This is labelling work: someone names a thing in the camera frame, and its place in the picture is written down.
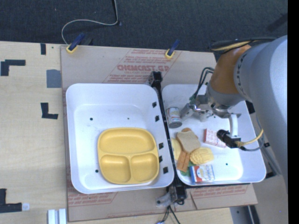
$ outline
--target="white cable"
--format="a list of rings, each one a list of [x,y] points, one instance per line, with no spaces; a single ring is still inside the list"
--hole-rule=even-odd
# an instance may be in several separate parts
[[[102,22],[99,22],[99,21],[93,21],[93,20],[89,20],[89,19],[76,19],[76,20],[73,20],[73,21],[70,21],[68,23],[66,23],[62,30],[61,30],[61,36],[62,36],[62,39],[63,41],[65,42],[65,44],[68,45],[66,39],[64,38],[64,29],[70,25],[71,23],[74,23],[74,22],[77,22],[77,21],[87,21],[87,22],[93,22],[93,23],[97,23],[97,24],[100,24],[100,25],[104,25],[104,26],[114,26],[118,23],[118,12],[117,12],[117,4],[116,4],[116,0],[114,0],[114,6],[115,6],[115,16],[116,16],[116,21],[114,23],[102,23]]]

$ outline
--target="yellow clip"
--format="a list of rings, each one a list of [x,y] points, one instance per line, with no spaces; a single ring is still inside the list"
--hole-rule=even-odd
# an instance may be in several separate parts
[[[68,47],[66,48],[66,51],[67,51],[67,53],[69,53],[69,54],[74,53],[74,52],[78,49],[78,46],[76,46],[73,50],[70,50],[70,46],[71,46],[71,44],[68,45]]]
[[[172,57],[173,57],[173,55],[174,55],[174,51],[173,51],[173,53],[172,53],[171,55],[168,55],[167,53],[169,52],[169,50],[170,50],[170,49],[168,49],[168,50],[166,51],[166,53],[165,53],[165,57],[166,57],[167,59],[172,59]]]

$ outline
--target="white tray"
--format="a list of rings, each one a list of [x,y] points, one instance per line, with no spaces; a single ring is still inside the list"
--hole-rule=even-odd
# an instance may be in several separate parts
[[[76,190],[91,194],[171,184],[174,170],[153,88],[145,84],[74,84],[66,92],[66,104],[71,181]],[[116,127],[144,128],[154,136],[162,159],[156,179],[142,184],[113,184],[105,180],[100,172],[97,140],[104,130]]]
[[[164,101],[164,108],[177,107],[180,110],[189,102],[189,97],[197,89],[197,84],[170,84],[162,90]],[[204,94],[206,86],[203,85],[199,94]],[[241,113],[238,118],[238,135],[242,141],[249,141],[256,137],[254,128],[246,107],[245,101],[240,102],[233,107],[230,112]],[[205,186],[205,185],[222,185],[222,184],[237,184],[237,183],[250,183],[260,182],[265,178],[266,168],[263,161],[261,151],[242,151],[238,148],[221,148],[215,147],[203,142],[204,130],[206,128],[218,131],[220,129],[230,130],[229,120],[221,119],[213,116],[207,119],[206,122],[200,122],[198,114],[195,113],[190,118],[183,121],[181,127],[169,128],[171,138],[175,138],[177,132],[183,128],[191,128],[198,136],[202,147],[211,148],[214,154],[214,160],[207,163],[213,166],[214,181],[192,183],[191,178],[183,176],[179,170],[177,174],[181,181],[190,186]],[[246,148],[252,149],[258,147],[258,142],[248,144]]]

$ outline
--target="bread slice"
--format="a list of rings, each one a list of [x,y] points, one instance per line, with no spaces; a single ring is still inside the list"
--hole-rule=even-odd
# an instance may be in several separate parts
[[[190,128],[186,128],[181,132],[178,132],[176,138],[181,143],[182,149],[189,154],[201,146],[198,137]]]

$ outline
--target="brown cylinder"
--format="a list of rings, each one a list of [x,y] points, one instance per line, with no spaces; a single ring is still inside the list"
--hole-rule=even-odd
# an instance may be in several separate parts
[[[210,80],[211,87],[220,93],[237,94],[238,90],[234,83],[234,69],[239,57],[250,48],[245,45],[222,54],[216,64]]]

